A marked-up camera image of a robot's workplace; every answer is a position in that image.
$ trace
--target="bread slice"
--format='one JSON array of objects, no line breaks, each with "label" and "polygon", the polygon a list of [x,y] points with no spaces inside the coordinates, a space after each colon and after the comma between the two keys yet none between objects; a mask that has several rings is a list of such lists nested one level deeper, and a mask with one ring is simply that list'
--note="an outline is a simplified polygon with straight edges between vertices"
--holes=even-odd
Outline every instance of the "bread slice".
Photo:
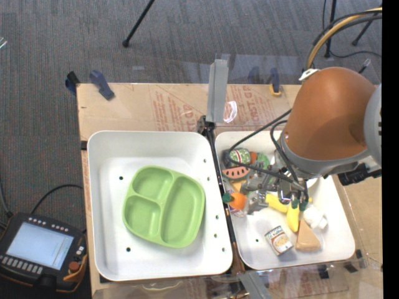
[{"label": "bread slice", "polygon": [[313,233],[312,229],[304,219],[299,222],[299,230],[295,249],[304,252],[311,252],[321,247],[320,240]]}]

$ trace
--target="table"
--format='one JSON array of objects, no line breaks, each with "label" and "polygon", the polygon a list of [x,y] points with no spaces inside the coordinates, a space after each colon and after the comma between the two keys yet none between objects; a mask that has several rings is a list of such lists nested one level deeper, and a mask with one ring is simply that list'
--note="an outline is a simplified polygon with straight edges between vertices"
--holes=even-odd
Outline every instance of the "table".
[{"label": "table", "polygon": [[[206,84],[159,83],[110,83],[109,85],[115,93],[115,98],[107,101],[99,94],[96,85],[78,84],[77,109],[83,148],[82,168],[92,295],[94,298],[108,298],[109,296],[116,299],[119,298],[118,295],[121,296],[120,298],[124,298],[122,296],[125,296],[126,293],[131,293],[132,287],[135,288],[131,285],[137,283],[101,282],[100,275],[95,268],[89,167],[85,150],[87,141],[92,134],[100,130],[196,131],[197,121],[206,114],[208,86]],[[215,132],[254,130],[258,126],[266,124],[267,121],[281,115],[292,106],[300,85],[283,85],[280,97],[271,95],[269,87],[269,85],[228,85],[227,100],[236,101],[241,113],[232,123],[218,125]],[[347,292],[350,292],[350,297],[355,298],[363,291],[360,285],[364,286],[365,283],[372,288],[372,291],[379,294],[382,291],[382,272],[378,265],[379,262],[382,262],[381,185],[381,178],[367,179],[346,187],[336,182],[357,248],[363,257],[341,263],[342,267],[339,269],[337,268],[339,264],[335,265],[337,273],[334,278],[329,278],[328,285],[316,285],[315,282],[311,282],[309,276],[313,276],[314,273],[306,267],[279,272],[280,274],[276,276],[278,282],[270,283],[271,294],[288,298],[288,292],[295,291],[296,295],[327,293],[336,298],[338,293],[345,297]],[[304,278],[308,278],[306,282],[300,281],[300,287],[296,281],[290,282],[293,275],[298,276],[298,269],[301,270]],[[359,273],[357,275],[354,273],[358,271],[361,271],[361,279],[359,279]],[[338,275],[347,273],[349,277],[336,278]],[[281,280],[283,279],[286,284],[282,287]],[[183,293],[193,292],[193,298],[201,298],[206,293],[205,279],[189,279],[182,282],[184,284],[179,287],[180,291]],[[175,281],[173,285],[166,287],[168,291],[165,290],[165,292],[170,292],[176,285],[178,283]],[[140,293],[146,291],[151,293],[145,287],[141,287],[140,291]]]}]

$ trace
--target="green plate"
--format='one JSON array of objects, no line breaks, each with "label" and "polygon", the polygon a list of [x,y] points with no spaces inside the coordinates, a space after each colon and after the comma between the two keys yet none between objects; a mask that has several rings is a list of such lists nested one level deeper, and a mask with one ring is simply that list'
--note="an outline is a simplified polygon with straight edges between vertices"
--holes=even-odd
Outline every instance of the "green plate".
[{"label": "green plate", "polygon": [[204,207],[205,192],[199,182],[168,168],[145,166],[129,185],[122,216],[133,234],[182,248],[195,240]]}]

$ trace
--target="watermelon slice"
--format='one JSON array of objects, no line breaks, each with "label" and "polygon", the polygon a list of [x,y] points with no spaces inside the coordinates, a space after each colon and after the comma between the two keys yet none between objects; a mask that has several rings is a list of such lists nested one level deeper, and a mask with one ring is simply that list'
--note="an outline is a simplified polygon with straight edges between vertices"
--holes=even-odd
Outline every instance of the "watermelon slice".
[{"label": "watermelon slice", "polygon": [[236,166],[222,169],[222,175],[230,181],[239,181],[244,179],[249,173],[249,168],[245,166]]}]

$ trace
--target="toy soup can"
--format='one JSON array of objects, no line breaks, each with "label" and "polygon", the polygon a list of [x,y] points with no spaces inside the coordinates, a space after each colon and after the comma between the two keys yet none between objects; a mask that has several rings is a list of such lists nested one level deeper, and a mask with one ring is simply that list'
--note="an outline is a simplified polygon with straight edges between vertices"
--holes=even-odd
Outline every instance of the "toy soup can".
[{"label": "toy soup can", "polygon": [[277,256],[283,254],[293,247],[291,241],[281,226],[277,226],[276,228],[273,228],[267,232],[265,234],[265,238]]}]

